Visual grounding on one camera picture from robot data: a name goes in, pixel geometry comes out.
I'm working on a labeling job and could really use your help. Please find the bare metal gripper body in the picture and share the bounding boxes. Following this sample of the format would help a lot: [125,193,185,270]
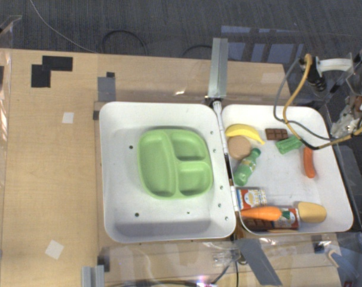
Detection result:
[332,87,362,138]

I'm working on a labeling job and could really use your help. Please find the orange sausage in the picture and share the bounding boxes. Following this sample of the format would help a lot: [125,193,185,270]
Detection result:
[303,146,317,179]

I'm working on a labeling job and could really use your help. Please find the green ribbed packet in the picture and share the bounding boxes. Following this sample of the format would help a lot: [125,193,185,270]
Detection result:
[275,135,304,155]

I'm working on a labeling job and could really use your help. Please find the brown chocolate bar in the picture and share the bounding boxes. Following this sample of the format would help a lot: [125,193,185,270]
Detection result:
[243,218,275,232]
[265,128,289,141]

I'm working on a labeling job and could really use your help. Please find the white plastic tray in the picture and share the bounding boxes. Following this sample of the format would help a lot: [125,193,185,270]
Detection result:
[99,101,238,245]
[221,103,355,237]

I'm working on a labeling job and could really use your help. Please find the yellow banana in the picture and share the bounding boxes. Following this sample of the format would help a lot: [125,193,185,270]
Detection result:
[225,123,266,146]

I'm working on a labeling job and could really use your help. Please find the brown round biscuit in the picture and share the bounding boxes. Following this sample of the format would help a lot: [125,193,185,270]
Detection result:
[227,135,251,161]

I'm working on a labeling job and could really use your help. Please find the green plastic bottle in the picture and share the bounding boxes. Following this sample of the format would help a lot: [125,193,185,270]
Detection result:
[232,147,262,187]

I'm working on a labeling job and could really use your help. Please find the red juice carton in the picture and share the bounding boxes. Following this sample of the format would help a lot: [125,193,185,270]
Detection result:
[271,207,301,230]

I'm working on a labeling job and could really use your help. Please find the orange and white carton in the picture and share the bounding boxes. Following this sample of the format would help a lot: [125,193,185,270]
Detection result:
[235,187,268,212]

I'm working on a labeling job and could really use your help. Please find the orange carrot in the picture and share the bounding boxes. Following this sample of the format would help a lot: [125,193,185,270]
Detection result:
[240,206,283,222]

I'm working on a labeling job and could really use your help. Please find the green divided plate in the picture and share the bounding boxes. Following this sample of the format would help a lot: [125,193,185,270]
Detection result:
[137,126,214,199]

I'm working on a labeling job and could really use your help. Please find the black cylinder on white bracket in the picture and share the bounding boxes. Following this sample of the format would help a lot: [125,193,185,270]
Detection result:
[300,57,354,93]

